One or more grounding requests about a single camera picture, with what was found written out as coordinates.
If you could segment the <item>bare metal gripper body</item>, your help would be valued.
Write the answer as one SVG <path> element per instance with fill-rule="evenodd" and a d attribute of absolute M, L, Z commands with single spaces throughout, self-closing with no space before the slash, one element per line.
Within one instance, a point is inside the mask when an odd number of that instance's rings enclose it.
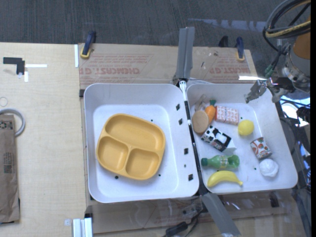
<path fill-rule="evenodd" d="M 299 90 L 310 93 L 310 74 L 303 73 L 296 67 L 284 66 L 275 69 L 269 82 L 271 86 L 278 86 L 289 91 Z"/>

